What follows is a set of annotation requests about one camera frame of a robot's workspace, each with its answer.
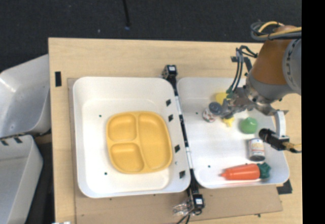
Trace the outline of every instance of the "dark floor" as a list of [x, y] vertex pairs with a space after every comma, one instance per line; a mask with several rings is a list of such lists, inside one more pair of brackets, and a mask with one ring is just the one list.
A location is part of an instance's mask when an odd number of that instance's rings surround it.
[[[47, 53], [48, 37], [254, 42], [250, 25], [302, 25], [302, 0], [0, 0], [0, 71]], [[51, 223], [51, 146], [27, 223]]]

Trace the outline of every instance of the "small can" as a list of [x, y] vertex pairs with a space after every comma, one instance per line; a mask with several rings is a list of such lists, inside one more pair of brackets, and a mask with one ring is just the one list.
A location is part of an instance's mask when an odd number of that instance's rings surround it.
[[249, 159], [254, 162], [265, 160], [264, 144], [260, 138], [251, 139], [249, 145]]
[[202, 117], [205, 121], [212, 123], [216, 120], [218, 115], [222, 112], [222, 107], [218, 102], [211, 102], [203, 113]]

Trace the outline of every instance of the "white plastic container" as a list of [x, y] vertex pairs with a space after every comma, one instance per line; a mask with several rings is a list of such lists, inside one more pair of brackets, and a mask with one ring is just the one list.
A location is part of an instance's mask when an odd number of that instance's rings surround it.
[[32, 136], [0, 140], [0, 223], [25, 223], [42, 166]]
[[[176, 193], [189, 186], [179, 112], [169, 82], [160, 78], [84, 77], [73, 86], [73, 106], [77, 179], [86, 196]], [[173, 150], [173, 160], [166, 169], [124, 174], [113, 167], [106, 143], [106, 123], [111, 116], [129, 111], [151, 111], [164, 119]]]
[[49, 57], [0, 73], [0, 137], [42, 134], [51, 128]]
[[[270, 165], [270, 178], [253, 181], [229, 181], [221, 177], [224, 169], [253, 163], [249, 160], [249, 140], [258, 137], [262, 128], [275, 130], [271, 116], [257, 110], [243, 111], [234, 115], [232, 127], [219, 118], [207, 123], [202, 111], [215, 101], [215, 95], [225, 92], [232, 78], [182, 78], [178, 82], [178, 93], [182, 107], [188, 143], [191, 150], [194, 175], [205, 188], [225, 188], [264, 184], [282, 184], [289, 178], [289, 167], [283, 151], [277, 151], [265, 143], [265, 162]], [[257, 132], [244, 134], [239, 130], [240, 122], [252, 117], [257, 120]]]

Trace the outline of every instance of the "orange carrot toy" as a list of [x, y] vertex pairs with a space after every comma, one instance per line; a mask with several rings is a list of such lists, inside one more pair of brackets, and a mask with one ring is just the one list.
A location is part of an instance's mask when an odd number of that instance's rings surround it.
[[269, 170], [271, 167], [267, 163], [263, 164], [247, 164], [227, 168], [222, 177], [227, 180], [255, 180], [266, 179], [270, 177]]

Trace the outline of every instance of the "yellow plate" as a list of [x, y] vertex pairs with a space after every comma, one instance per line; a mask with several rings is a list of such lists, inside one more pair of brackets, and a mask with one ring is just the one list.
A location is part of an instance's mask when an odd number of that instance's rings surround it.
[[165, 121], [149, 111], [124, 112], [106, 125], [108, 153], [122, 173], [150, 173], [167, 168], [173, 159]]

